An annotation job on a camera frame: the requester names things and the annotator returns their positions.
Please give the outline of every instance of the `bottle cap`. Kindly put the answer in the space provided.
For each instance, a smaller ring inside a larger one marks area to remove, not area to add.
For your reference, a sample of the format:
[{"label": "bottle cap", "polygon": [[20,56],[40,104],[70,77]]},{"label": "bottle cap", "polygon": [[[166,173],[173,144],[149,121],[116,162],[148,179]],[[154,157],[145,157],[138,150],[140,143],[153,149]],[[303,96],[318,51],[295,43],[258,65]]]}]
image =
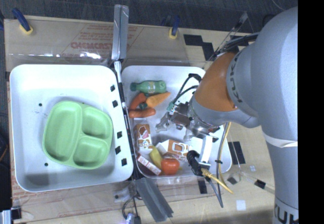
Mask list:
[{"label": "bottle cap", "polygon": [[136,90],[136,83],[131,83],[131,91],[135,92]]}]

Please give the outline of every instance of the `toy tomato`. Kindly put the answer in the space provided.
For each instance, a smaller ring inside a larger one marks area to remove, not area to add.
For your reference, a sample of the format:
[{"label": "toy tomato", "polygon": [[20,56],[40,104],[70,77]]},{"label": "toy tomato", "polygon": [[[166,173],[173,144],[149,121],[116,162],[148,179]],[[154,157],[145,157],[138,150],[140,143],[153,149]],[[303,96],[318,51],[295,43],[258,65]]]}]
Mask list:
[{"label": "toy tomato", "polygon": [[179,169],[180,163],[175,158],[164,158],[161,161],[162,171],[166,175],[174,175]]}]

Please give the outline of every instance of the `green plate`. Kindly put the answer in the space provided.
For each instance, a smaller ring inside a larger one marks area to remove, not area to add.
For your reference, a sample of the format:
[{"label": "green plate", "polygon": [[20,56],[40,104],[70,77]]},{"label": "green plate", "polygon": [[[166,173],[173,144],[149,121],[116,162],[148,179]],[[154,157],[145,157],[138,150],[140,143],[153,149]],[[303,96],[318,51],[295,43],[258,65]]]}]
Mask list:
[{"label": "green plate", "polygon": [[112,120],[103,111],[79,102],[61,101],[49,114],[43,150],[57,163],[95,169],[108,157],[112,134]]}]

